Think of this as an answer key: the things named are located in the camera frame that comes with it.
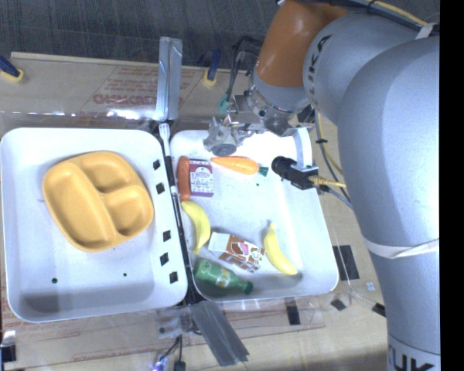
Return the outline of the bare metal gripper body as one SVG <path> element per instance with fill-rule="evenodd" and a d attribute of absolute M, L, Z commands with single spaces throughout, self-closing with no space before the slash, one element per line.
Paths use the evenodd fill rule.
<path fill-rule="evenodd" d="M 242 132 L 270 131 L 285 137 L 297 131 L 288 122 L 292 117 L 293 113 L 267 103 L 262 97 L 233 95 L 227 108 L 226 126 Z"/>

